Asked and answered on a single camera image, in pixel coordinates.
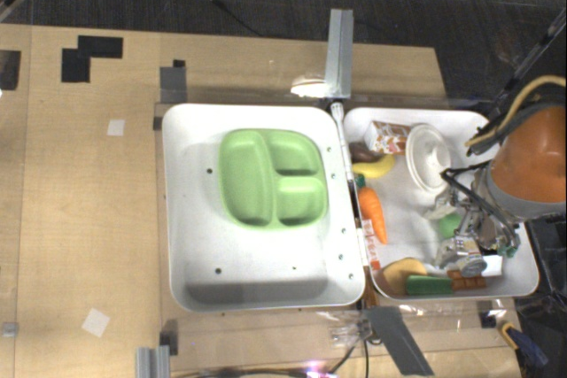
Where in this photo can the white plastic tray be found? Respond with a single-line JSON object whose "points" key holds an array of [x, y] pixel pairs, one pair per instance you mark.
{"points": [[412, 217], [266, 270]]}

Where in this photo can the brown biscuit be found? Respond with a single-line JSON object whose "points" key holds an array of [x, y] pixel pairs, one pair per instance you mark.
{"points": [[467, 281]]}

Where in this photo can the white and orange carton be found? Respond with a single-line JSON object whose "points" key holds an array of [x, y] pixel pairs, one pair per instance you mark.
{"points": [[385, 137]]}

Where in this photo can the yellow banana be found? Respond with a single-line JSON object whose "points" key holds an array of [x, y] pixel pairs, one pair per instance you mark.
{"points": [[376, 169]]}

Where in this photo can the silver can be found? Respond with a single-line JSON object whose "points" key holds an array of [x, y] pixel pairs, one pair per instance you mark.
{"points": [[465, 263]]}

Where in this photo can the green block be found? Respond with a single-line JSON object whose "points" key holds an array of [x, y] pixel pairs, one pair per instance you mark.
{"points": [[427, 285]]}

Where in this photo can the orange carrot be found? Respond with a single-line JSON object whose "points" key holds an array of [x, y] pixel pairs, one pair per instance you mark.
{"points": [[373, 208]]}

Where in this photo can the brown sausage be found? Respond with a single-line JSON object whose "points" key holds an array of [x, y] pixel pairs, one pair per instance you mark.
{"points": [[363, 152]]}

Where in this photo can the white box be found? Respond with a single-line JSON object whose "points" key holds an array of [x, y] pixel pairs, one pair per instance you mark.
{"points": [[494, 266]]}

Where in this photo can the white bowl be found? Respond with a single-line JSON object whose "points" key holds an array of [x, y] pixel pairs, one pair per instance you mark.
{"points": [[427, 155]]}

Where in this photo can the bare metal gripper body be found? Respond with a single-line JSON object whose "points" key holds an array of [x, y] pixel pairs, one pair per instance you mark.
{"points": [[480, 221]]}

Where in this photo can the green ball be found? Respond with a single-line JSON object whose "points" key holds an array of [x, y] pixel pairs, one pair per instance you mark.
{"points": [[449, 226]]}

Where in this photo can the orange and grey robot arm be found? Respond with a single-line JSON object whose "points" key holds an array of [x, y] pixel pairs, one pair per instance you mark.
{"points": [[531, 164]]}

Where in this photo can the green divided plate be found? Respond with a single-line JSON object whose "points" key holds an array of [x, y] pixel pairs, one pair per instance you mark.
{"points": [[248, 177]]}

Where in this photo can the pale wood flat board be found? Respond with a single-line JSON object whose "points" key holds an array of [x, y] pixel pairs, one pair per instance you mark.
{"points": [[97, 190]]}

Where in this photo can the tan bread slice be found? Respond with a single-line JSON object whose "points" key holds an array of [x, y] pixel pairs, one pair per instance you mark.
{"points": [[401, 272]]}

